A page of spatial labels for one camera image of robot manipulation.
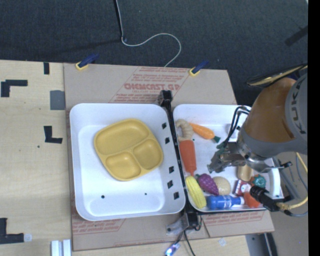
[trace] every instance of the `beige toy shrimp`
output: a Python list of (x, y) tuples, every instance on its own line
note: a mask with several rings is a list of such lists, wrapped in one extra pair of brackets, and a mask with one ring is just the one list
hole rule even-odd
[(184, 119), (178, 119), (175, 122), (176, 128), (181, 128), (182, 130), (182, 136), (177, 136), (177, 139), (179, 142), (191, 140), (192, 136), (194, 135), (194, 130), (192, 126)]

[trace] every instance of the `white cable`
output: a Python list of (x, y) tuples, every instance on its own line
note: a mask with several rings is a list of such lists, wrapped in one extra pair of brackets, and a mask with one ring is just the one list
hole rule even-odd
[(121, 42), (125, 45), (125, 46), (128, 46), (128, 47), (137, 47), (137, 46), (142, 46), (144, 45), (145, 43), (147, 43), (148, 41), (150, 41), (151, 39), (157, 37), (157, 36), (170, 36), (170, 37), (173, 37), (179, 44), (179, 51), (178, 53), (176, 54), (176, 56), (174, 56), (173, 59), (171, 59), (164, 67), (167, 67), (171, 62), (173, 62), (178, 56), (179, 54), (181, 53), (181, 43), (180, 41), (178, 40), (178, 38), (176, 38), (173, 34), (169, 34), (169, 33), (158, 33), (158, 34), (155, 34), (153, 36), (151, 36), (150, 38), (148, 38), (147, 40), (143, 41), (142, 43), (138, 43), (138, 44), (127, 44), (125, 41), (124, 41), (124, 31), (123, 31), (123, 26), (122, 26), (122, 18), (121, 18), (121, 12), (120, 12), (120, 9), (119, 9), (119, 4), (118, 4), (118, 0), (115, 0), (115, 3), (116, 3), (116, 7), (118, 9), (118, 14), (119, 14), (119, 22), (120, 22), (120, 29), (121, 29)]

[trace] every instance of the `black hole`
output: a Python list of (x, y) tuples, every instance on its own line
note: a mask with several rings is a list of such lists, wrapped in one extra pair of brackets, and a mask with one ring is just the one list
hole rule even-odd
[(174, 182), (172, 180), (170, 180), (168, 183), (168, 189), (170, 189), (173, 185), (174, 185)]
[(179, 192), (175, 192), (173, 194), (173, 198), (174, 198), (174, 200), (178, 199), (179, 198)]

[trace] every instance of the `blue bottle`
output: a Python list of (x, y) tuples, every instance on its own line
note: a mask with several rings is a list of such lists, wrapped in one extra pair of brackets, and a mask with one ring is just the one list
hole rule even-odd
[(243, 205), (245, 200), (243, 197), (233, 197), (231, 195), (210, 195), (206, 198), (206, 206), (210, 210), (228, 209), (233, 205)]

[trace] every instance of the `black floor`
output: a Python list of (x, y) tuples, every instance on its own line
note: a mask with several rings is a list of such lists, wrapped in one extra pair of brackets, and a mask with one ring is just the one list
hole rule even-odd
[[(118, 0), (128, 44), (174, 35), (180, 55), (168, 66), (228, 70), (238, 104), (259, 89), (246, 80), (308, 61), (306, 0)], [(0, 60), (163, 67), (179, 51), (170, 36), (121, 43), (115, 0), (1, 0)]]

